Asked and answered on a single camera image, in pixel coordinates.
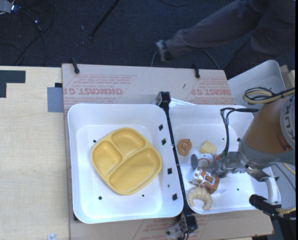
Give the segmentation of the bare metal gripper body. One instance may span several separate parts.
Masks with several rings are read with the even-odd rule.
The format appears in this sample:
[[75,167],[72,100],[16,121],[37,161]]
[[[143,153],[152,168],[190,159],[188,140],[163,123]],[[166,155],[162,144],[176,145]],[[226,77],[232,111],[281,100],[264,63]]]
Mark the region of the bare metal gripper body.
[[224,178],[228,174],[251,173],[251,161],[244,151],[222,152],[214,160],[213,175]]

